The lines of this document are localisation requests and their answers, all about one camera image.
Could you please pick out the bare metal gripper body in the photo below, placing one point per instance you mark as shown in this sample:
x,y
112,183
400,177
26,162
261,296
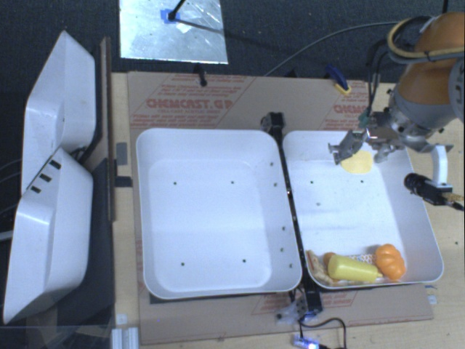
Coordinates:
x,y
388,127

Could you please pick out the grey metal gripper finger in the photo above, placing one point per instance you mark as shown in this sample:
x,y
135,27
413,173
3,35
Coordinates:
x,y
350,145
384,153

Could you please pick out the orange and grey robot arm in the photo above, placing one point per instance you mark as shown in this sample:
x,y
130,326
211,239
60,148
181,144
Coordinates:
x,y
423,82

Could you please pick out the yellow round biscuit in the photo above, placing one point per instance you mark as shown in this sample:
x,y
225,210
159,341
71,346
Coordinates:
x,y
359,165

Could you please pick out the white plastic tray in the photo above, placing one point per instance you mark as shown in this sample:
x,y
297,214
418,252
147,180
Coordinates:
x,y
210,216
348,216

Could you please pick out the thin black rod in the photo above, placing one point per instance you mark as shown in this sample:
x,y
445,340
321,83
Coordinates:
x,y
290,195

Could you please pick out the white mesh net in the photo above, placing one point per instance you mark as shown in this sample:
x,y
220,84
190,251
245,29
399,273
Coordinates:
x,y
365,257

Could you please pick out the orange toy pumpkin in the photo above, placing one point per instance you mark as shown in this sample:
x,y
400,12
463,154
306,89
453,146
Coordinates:
x,y
390,262

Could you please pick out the yellow squeeze bottle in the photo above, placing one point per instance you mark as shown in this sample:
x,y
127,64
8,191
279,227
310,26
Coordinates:
x,y
348,268

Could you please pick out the brown cardboard board red print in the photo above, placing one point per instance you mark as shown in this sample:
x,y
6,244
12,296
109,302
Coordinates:
x,y
189,102

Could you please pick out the square metal plate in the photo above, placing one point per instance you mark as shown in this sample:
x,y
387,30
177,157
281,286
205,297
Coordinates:
x,y
170,35

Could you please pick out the black cylinder on white bracket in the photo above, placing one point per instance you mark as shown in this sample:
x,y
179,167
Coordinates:
x,y
423,187

